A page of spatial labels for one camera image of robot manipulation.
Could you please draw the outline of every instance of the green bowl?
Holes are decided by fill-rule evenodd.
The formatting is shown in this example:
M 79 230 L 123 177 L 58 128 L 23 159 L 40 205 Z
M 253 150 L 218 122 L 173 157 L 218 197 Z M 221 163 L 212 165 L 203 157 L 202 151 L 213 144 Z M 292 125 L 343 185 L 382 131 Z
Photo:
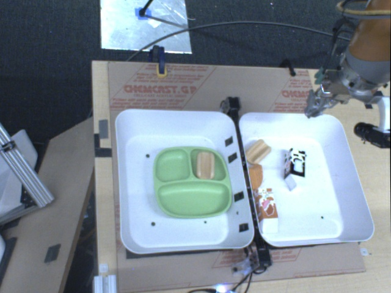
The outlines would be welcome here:
M 200 152 L 214 154 L 213 179 L 196 177 Z M 182 146 L 161 151 L 153 166 L 153 182 L 160 208 L 172 217 L 217 216 L 232 203 L 227 166 L 222 156 L 209 148 Z

